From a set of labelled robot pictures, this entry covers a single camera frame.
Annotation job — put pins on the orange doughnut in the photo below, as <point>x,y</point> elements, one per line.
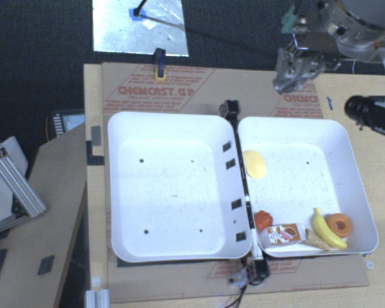
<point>337,231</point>

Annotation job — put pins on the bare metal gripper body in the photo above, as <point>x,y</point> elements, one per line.
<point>346,34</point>

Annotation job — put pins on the yellow oval biscuit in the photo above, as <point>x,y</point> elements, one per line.
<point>255,165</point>

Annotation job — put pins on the yellow banana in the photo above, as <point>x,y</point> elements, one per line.
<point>325,233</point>

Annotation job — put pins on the black cylinder on white bracket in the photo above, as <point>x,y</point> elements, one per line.
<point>369,112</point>

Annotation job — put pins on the white plastic tray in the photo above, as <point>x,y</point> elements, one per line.
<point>295,178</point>
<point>170,188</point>

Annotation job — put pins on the brown cardboard board red print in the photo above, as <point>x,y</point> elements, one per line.
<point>186,85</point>

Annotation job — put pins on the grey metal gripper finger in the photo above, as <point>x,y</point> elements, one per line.
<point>309,71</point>
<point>284,83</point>

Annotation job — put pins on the tan pizza slice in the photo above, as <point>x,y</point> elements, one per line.
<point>316,241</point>

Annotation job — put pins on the red tomato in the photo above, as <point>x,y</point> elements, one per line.
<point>263,220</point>

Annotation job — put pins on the orange and white carton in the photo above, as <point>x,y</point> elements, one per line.
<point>284,234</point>

